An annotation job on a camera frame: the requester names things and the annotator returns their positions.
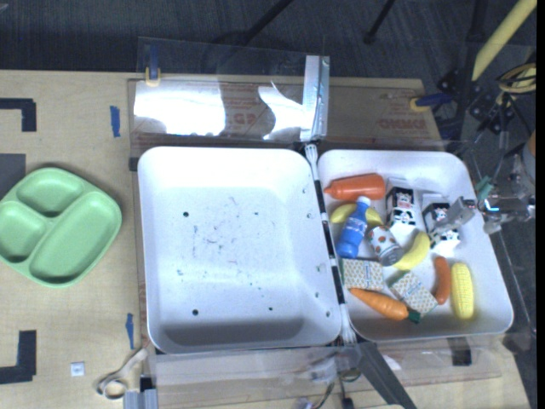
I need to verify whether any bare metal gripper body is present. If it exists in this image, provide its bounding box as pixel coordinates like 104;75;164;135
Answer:
476;193;536;225

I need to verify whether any cow print milk carton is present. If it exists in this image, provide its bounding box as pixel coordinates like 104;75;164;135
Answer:
384;176;419;236
421;193;463;250

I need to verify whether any yellow banana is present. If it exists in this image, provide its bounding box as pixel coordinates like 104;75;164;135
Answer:
330;202;384;230
392;229;432;272

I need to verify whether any orange sausage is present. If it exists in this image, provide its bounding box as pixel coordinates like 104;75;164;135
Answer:
431;255;452;307

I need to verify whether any white plastic tray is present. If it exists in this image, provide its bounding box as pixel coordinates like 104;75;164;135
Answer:
136;145;344;354
317;148;515;343

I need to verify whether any yellow corn cob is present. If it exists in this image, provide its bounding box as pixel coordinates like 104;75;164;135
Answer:
450;262;475;320

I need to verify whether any white can with orange print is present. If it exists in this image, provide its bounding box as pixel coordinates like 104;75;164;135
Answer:
366;224;404;268

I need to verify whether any patterned beige packet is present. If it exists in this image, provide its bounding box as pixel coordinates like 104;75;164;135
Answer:
388;270;439;317
341;257;386;293

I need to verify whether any orange squeeze bottle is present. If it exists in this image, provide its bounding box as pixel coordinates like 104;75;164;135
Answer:
323;172;387;202

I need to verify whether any blue bottle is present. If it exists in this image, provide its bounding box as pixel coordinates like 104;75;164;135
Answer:
336;195;373;260

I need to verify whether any orange carrot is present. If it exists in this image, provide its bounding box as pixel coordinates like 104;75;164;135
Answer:
349;286;422;325

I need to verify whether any thin black and white rod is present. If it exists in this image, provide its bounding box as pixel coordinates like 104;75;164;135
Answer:
303;141;358;345

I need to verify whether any green divided plate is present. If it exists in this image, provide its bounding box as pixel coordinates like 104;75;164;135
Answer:
0;167;123;290

